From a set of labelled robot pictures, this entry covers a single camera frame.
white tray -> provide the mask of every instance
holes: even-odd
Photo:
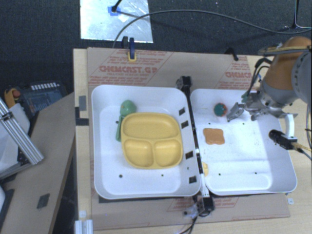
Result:
[[[281,131],[271,115],[251,121],[248,112],[227,122],[217,117],[214,106],[224,103],[228,110],[241,101],[240,90],[197,89],[191,94],[200,155],[208,164],[208,189],[217,195],[245,195],[291,192],[297,179],[287,150],[275,145],[269,131]],[[225,143],[208,145],[204,128],[219,128]]]
[[[137,112],[165,113],[180,125],[183,159],[168,169],[138,169],[124,158],[115,140],[120,106],[131,100]],[[92,92],[95,188],[107,199],[191,196],[200,188],[193,132],[185,95],[175,88],[101,85]],[[188,126],[181,128],[181,123]],[[193,156],[186,158],[186,153]]]

metal plate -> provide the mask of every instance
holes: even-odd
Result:
[[[123,26],[131,22],[133,17],[123,14],[111,15],[108,7],[114,6],[118,0],[80,0],[80,24],[82,39],[115,40]],[[149,13],[147,0],[122,0],[118,10],[135,16]],[[153,43],[150,17],[133,23],[123,31],[123,36],[134,37],[135,42]]]

wooden table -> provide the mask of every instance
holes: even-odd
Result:
[[[259,59],[256,56],[247,56],[250,68],[253,69],[255,62]],[[74,50],[74,75],[75,75],[75,106],[79,107],[79,97],[87,96],[87,50]],[[80,118],[88,118],[88,106],[80,111]],[[307,144],[305,135],[305,115],[306,104],[297,100],[292,107],[287,107],[286,112],[299,113],[295,119],[295,135],[298,142]],[[79,219],[84,221],[92,219],[92,205],[90,192],[90,148],[89,148],[89,129],[86,125],[76,127],[77,140],[77,176],[78,176],[78,210]],[[219,223],[201,223],[196,224],[193,230],[194,234],[227,234],[227,233],[308,233],[312,229],[312,178],[311,161],[302,154],[290,151],[293,166],[297,175],[298,185],[294,192],[287,195],[287,198],[293,200],[289,205],[291,217],[274,218],[263,220],[231,221]],[[131,228],[118,230],[94,231],[95,234],[168,234],[180,233],[188,225],[171,225],[148,228]]]

yellow divided plate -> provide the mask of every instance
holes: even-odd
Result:
[[[121,143],[126,160],[134,167],[163,169],[183,157],[181,131],[170,115],[133,113],[121,124]]]

